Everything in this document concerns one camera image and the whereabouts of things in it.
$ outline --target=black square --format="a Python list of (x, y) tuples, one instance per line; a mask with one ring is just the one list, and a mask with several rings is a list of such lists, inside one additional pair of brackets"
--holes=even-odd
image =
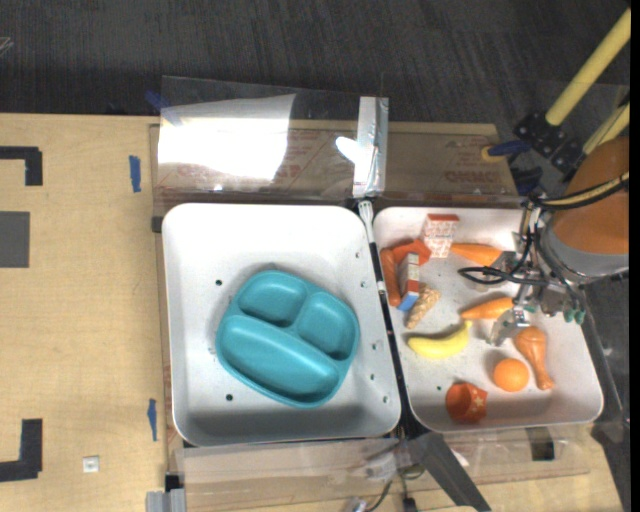
[(0, 268), (29, 267), (29, 212), (0, 212)]

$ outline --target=wooden table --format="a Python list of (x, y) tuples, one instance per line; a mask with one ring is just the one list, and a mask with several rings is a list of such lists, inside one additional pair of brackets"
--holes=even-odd
[[(163, 488), (149, 165), (149, 128), (158, 121), (0, 114), (0, 146), (37, 146), (44, 158), (41, 187), (25, 187), (23, 162), (0, 160), (0, 211), (30, 212), (31, 225), (29, 268), (0, 268), (0, 461), (18, 458), (22, 419), (41, 418), (44, 427), (42, 472), (0, 483), (0, 510), (142, 511), (146, 493)], [(138, 193), (130, 155), (141, 161)], [(588, 474), (480, 490), (496, 511), (621, 510), (602, 449), (588, 436), (584, 449)], [(98, 472), (83, 472), (88, 456), (99, 456)], [(451, 506), (440, 490), (415, 497), (423, 508)], [(340, 510), (343, 503), (279, 509)], [(401, 510), (399, 497), (379, 510)]]

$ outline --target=blue plate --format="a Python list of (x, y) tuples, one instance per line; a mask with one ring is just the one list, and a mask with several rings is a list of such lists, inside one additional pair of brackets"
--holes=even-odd
[(340, 389), (359, 339), (356, 315), (343, 301), (293, 274), (267, 270), (234, 297), (218, 327), (216, 351), (246, 385), (309, 409)]

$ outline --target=toy banana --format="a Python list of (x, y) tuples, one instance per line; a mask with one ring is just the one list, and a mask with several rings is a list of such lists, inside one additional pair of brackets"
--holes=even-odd
[(429, 359), (444, 359), (461, 352), (469, 343), (469, 328), (473, 322), (465, 320), (460, 329), (446, 338), (433, 339), (424, 336), (411, 336), (409, 347), (418, 355)]

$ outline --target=yellow pole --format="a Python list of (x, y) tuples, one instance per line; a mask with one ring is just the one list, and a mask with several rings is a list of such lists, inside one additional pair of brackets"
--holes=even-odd
[(603, 142), (616, 138), (629, 125), (631, 102), (618, 107), (609, 118), (589, 137), (582, 150), (585, 155), (591, 153)]
[(545, 117), (550, 125), (562, 124), (630, 38), (631, 8), (627, 8), (547, 112)]

